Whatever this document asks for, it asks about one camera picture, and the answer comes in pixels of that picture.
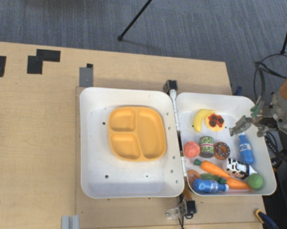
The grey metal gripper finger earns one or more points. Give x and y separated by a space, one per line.
239 126
262 132

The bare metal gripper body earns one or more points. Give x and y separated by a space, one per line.
266 122

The white plastic tray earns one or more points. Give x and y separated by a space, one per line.
262 153
95 157

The blue bottle with white label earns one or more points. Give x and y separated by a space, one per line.
246 150

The yellow and red pizza slice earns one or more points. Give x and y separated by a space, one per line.
214 122

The brown doughnut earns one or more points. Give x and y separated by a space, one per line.
217 150

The green can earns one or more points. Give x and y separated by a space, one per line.
206 147

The yellow banana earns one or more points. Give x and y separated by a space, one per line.
199 119

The black and white carton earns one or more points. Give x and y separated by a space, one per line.
238 167

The green round fruit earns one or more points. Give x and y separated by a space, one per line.
255 181

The orange carrot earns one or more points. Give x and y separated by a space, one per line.
212 168
237 183

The pink round fruit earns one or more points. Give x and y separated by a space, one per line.
191 149

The thin black and white rod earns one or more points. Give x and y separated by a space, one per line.
176 112

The orange curved sausage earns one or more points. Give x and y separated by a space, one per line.
190 174

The blue bottle with drop print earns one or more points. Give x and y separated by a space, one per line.
205 186

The orange divided plate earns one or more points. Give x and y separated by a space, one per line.
152 133

